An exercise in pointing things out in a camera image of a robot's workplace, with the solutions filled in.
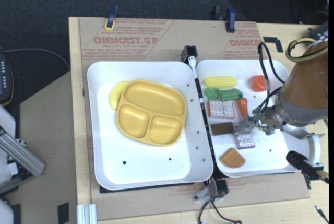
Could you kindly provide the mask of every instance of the yellow banana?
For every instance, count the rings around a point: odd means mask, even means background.
[[[124,87],[128,84],[128,81],[120,81],[115,87],[111,90],[109,94],[109,103],[112,109],[116,110],[118,102],[120,101],[121,94]]]

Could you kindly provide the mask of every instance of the cookie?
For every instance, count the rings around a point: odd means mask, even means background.
[[[230,148],[219,160],[229,168],[239,168],[246,162],[241,154],[234,148]]]

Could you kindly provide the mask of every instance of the small box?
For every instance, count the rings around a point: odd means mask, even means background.
[[[236,140],[236,145],[238,149],[249,149],[249,148],[254,148],[255,143],[253,140],[253,135],[252,134],[245,134],[245,135],[237,135],[235,137]]]
[[[214,118],[233,119],[232,101],[208,101],[208,115]]]

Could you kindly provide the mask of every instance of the white tray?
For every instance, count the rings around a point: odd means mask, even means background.
[[[213,161],[190,67],[181,62],[96,62],[87,72],[95,175],[108,190],[203,182]],[[143,79],[178,90],[187,101],[180,139],[172,146],[144,144],[124,136],[109,93],[122,80]]]
[[[288,76],[286,68],[279,62],[273,61],[277,74],[285,80]],[[282,85],[271,71],[269,61],[265,60],[265,68],[270,79],[271,90]],[[252,116],[252,110],[259,106],[266,98],[267,92],[255,92],[252,88],[254,76],[263,74],[259,60],[204,60],[197,65],[197,75],[204,93],[204,78],[209,76],[233,76],[237,79],[236,88],[243,92],[243,97],[248,101],[248,113]],[[275,96],[270,99],[269,106],[272,106]],[[234,102],[234,119],[213,119],[208,118],[209,125],[214,123],[233,122],[242,120],[238,112],[237,104]],[[257,128],[252,130],[255,141],[255,148],[237,149],[233,134],[212,136],[213,149],[219,170],[229,177],[240,177],[250,175],[286,173],[296,171],[296,168],[289,165],[285,157],[290,150],[295,150],[304,156],[309,156],[309,142],[307,139],[299,140],[285,132],[276,130],[272,135],[266,135]],[[245,158],[246,163],[239,168],[225,166],[219,158],[229,149],[235,148]]]

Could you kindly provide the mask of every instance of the blue clamp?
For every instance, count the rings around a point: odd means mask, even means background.
[[[113,31],[115,28],[115,17],[117,15],[117,11],[118,11],[118,5],[114,5],[111,7],[109,19],[107,19],[104,24],[104,29],[108,32]]]
[[[235,21],[235,10],[234,8],[228,8],[226,10],[226,31],[228,33],[234,33],[234,21]]]

